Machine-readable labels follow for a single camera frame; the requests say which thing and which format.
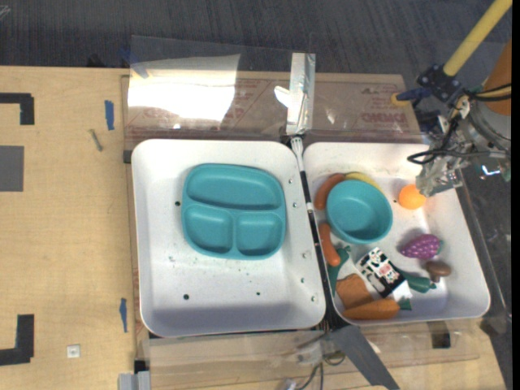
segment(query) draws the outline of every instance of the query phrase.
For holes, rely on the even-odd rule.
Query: orange toy fruit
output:
[[[422,195],[414,184],[406,185],[399,192],[399,204],[407,210],[417,210],[426,202],[426,197]]]

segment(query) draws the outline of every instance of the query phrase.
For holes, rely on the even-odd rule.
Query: toy sausage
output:
[[[323,256],[327,263],[333,267],[341,264],[341,258],[331,241],[331,226],[321,223],[318,227],[319,239],[322,241]]]
[[[345,180],[345,175],[342,173],[335,173],[330,176],[325,182],[323,182],[322,186],[319,187],[318,192],[316,193],[316,197],[314,198],[314,208],[316,210],[324,210],[325,205],[327,204],[328,194],[331,192],[332,188],[338,185],[340,182]]]

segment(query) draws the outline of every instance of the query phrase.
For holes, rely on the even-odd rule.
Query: clear plastic panel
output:
[[[302,95],[296,106],[301,105],[302,114],[305,108],[311,111],[305,133],[419,140],[421,129],[411,103],[397,106],[391,101],[394,93],[406,90],[403,76],[300,73],[293,65],[295,53],[133,37],[126,148],[151,138],[277,141],[288,129],[294,88],[304,82],[312,91],[304,91],[307,98]]]
[[[470,321],[366,328],[362,332],[388,368],[460,362],[480,356],[476,341],[482,332]],[[146,339],[140,344],[152,384],[165,388],[248,384],[247,388],[260,389],[284,388],[287,383],[300,387],[320,363],[327,380],[332,375],[358,371],[323,331]],[[353,380],[360,379],[344,376],[343,385],[352,385]],[[310,388],[317,388],[318,383],[319,373]]]

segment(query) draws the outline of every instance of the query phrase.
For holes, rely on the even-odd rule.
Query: teal bowl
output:
[[[334,235],[351,244],[381,240],[393,222],[388,199],[360,180],[345,180],[336,185],[328,194],[326,214]]]

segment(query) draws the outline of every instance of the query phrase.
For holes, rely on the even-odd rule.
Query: wooden table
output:
[[[124,69],[0,67],[0,92],[31,93],[35,124],[0,104],[0,145],[24,146],[23,192],[0,192],[0,349],[34,315],[30,363],[0,366],[0,389],[110,389],[136,353],[121,77]],[[114,103],[109,130],[105,101]],[[89,130],[94,130],[98,147]],[[127,329],[120,313],[128,303]],[[69,345],[79,357],[67,357]],[[403,388],[504,388],[487,336],[478,359],[392,368]],[[229,389],[276,388],[279,382]],[[325,388],[369,388],[359,373]]]

